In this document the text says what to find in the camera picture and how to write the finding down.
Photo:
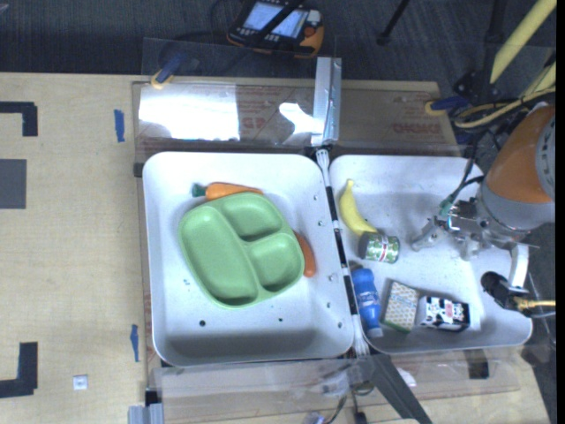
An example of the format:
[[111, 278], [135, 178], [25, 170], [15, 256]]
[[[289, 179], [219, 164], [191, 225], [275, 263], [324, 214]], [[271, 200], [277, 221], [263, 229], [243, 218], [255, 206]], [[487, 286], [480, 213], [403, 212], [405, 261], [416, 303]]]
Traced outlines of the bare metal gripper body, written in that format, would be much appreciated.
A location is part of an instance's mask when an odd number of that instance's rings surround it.
[[458, 200], [449, 210], [447, 226], [450, 233], [465, 243], [489, 246], [487, 231], [491, 218], [478, 198]]

